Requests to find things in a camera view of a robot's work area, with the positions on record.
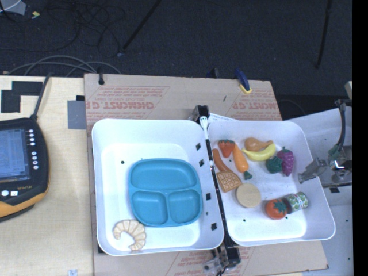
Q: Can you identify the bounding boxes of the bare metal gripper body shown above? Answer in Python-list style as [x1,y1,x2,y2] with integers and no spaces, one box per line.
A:
[321,147,352,188]

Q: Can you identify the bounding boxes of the purple grapes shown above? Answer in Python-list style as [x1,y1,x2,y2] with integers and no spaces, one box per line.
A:
[276,146,295,177]

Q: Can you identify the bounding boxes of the small can with green print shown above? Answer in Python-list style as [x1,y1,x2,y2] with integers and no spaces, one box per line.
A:
[283,191,309,214]

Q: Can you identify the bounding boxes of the green broccoli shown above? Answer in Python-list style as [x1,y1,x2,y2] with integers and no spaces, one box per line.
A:
[265,156,283,174]

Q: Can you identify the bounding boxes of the yellow banana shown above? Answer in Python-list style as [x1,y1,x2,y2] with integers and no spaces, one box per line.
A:
[241,143,277,162]

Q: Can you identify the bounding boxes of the red tomato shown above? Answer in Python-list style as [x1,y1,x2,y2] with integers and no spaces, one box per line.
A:
[264,198,289,220]

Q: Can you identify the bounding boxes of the tan pear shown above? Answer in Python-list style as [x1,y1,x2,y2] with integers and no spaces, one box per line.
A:
[244,137,274,152]

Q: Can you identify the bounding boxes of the beige round biscuit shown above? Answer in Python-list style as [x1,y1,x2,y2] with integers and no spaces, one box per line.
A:
[236,182,262,209]

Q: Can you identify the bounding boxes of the orange carrot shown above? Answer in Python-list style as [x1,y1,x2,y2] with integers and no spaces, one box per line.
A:
[232,144,253,181]

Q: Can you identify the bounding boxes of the white plastic tray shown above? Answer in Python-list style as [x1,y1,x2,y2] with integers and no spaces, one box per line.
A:
[207,119,336,247]
[91,118,225,257]

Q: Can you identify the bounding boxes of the brown waffle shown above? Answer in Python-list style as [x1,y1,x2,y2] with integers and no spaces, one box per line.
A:
[216,171,243,193]

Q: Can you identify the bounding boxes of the red strawberry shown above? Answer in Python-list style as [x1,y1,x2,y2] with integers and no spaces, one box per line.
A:
[218,139,236,159]

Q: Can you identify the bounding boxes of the orange sausage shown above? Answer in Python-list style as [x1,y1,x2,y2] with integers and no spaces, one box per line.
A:
[212,148,234,174]

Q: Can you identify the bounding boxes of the thin black and white rod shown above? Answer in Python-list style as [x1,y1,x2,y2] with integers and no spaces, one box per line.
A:
[200,116,232,250]

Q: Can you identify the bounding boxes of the blue divided plate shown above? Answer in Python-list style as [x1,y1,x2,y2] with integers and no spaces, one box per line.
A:
[128,158,204,228]

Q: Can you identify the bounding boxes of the brown cardboard board red print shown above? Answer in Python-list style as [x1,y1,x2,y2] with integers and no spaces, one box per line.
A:
[83,72,329,276]

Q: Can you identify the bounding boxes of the beige croissant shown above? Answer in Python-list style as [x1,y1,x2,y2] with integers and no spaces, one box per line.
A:
[112,219,147,252]

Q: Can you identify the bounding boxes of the black block with thin wires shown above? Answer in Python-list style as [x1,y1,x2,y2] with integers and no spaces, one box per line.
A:
[192,105,210,123]
[223,246,241,267]

